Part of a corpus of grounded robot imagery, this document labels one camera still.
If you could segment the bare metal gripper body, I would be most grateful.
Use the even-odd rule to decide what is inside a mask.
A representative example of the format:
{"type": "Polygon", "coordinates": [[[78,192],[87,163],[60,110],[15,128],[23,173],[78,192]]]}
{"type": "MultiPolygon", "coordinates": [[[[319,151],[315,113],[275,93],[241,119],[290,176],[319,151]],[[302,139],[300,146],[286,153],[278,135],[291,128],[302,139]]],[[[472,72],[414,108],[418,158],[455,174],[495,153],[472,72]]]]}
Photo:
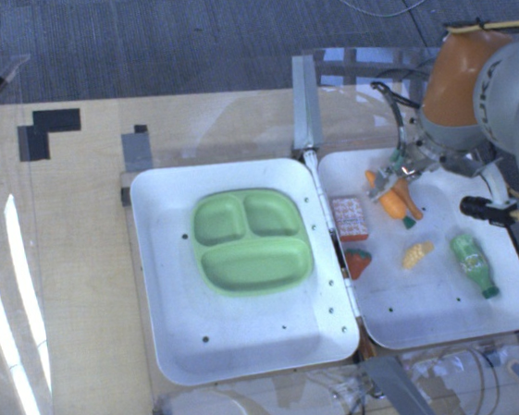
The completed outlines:
{"type": "Polygon", "coordinates": [[[476,163],[467,152],[458,152],[436,144],[431,139],[413,140],[402,147],[404,161],[422,161],[424,173],[438,169],[464,177],[476,176],[476,163]]]}

